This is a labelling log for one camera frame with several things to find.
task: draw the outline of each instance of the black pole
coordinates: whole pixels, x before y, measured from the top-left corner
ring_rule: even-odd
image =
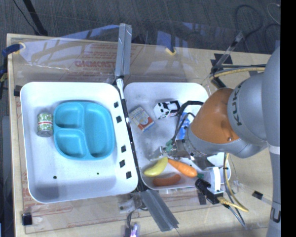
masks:
[[[38,15],[32,5],[31,0],[23,0],[23,2],[31,15],[33,22],[35,23],[35,25],[37,27],[38,32],[36,32],[36,35],[48,36],[47,31],[44,29],[42,23],[40,22],[40,20],[38,18]]]

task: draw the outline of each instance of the transparent plastic sheet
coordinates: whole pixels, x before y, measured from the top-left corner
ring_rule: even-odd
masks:
[[[133,31],[135,36],[131,45],[130,74],[124,79],[125,85],[143,81],[195,82],[203,85],[210,95],[216,88],[208,80],[208,74],[213,64],[232,44],[238,31],[192,23],[176,24],[174,22],[174,25],[175,27],[169,31],[165,22],[158,22],[156,28],[159,30],[153,33],[146,31],[146,35],[136,36],[136,31]],[[13,85],[23,86],[31,81],[80,81],[111,84],[114,81],[117,40],[117,25],[102,26],[62,37],[11,35],[8,38],[9,44],[22,43],[25,45],[25,48],[12,54]],[[253,64],[250,55],[244,53],[232,53],[230,57],[234,65]],[[228,86],[233,88],[247,77],[248,73],[245,73],[237,80],[228,81],[230,82]],[[19,97],[15,97],[15,101],[22,170],[23,208],[24,213],[30,213],[33,219],[32,225],[25,226],[26,233],[125,221],[126,214],[118,205],[130,199],[131,194],[53,204],[41,204],[31,197],[27,187]],[[233,183],[234,180],[237,180],[237,177],[232,175],[230,181]],[[236,194],[239,199],[243,198],[250,204],[250,214],[243,213],[248,227],[266,227],[263,222],[268,217],[270,206],[252,197],[248,193],[250,188],[243,189],[243,187],[250,187],[250,184],[241,186],[239,181],[235,184],[238,184],[234,187],[237,188]],[[221,206],[209,203],[200,205],[196,188],[166,189],[160,191],[160,194],[173,213],[199,209],[206,211],[212,207]],[[133,213],[133,218],[147,216],[150,216],[147,211],[137,210]],[[238,230],[242,227],[235,221],[231,228]]]

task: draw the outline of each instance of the blue divided plate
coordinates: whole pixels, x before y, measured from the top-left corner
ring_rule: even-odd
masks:
[[[99,160],[114,150],[113,121],[102,105],[65,102],[56,107],[53,120],[56,149],[66,158]]]

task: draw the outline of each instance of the banana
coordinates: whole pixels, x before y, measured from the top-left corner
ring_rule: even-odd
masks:
[[[150,176],[150,177],[160,175],[162,173],[162,171],[166,168],[167,163],[168,163],[167,157],[159,159],[154,166],[152,166],[144,171],[144,175]]]

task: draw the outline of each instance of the brown sausage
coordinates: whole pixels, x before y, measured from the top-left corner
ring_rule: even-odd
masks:
[[[152,183],[155,186],[169,186],[176,184],[178,181],[180,181],[181,176],[179,174],[175,174],[171,177],[162,178],[162,177],[156,177],[153,179]]]

